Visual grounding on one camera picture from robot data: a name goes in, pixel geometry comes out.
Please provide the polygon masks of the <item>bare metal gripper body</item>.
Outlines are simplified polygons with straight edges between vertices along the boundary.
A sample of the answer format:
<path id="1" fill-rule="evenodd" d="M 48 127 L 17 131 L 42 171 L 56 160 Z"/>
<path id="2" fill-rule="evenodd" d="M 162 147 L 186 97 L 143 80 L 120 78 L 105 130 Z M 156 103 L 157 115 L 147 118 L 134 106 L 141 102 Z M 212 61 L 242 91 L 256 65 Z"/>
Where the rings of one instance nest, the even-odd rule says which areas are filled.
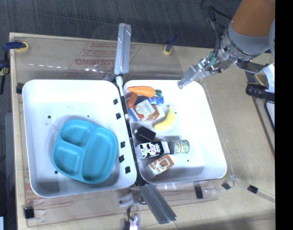
<path id="1" fill-rule="evenodd" d="M 229 40 L 218 40 L 214 50 L 200 61 L 202 69 L 208 74 L 219 73 L 233 63 L 251 61 L 253 56 L 248 55 L 235 47 Z"/>

